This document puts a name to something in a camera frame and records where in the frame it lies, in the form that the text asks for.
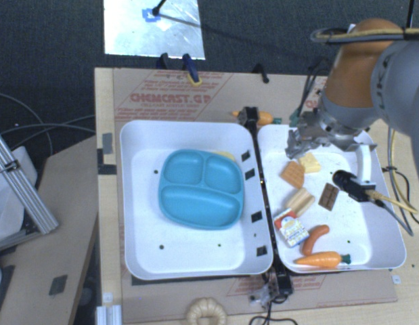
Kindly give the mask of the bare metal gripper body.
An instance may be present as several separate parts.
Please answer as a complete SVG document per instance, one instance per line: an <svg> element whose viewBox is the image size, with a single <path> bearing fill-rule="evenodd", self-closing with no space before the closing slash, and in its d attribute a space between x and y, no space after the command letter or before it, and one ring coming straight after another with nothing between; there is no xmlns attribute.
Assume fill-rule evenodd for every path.
<svg viewBox="0 0 419 325"><path fill-rule="evenodd" d="M326 109L306 111L299 116L296 137L313 138L315 148L333 145L343 152L353 152L359 142L355 138L366 127L364 109L336 109L332 114Z"/></svg>

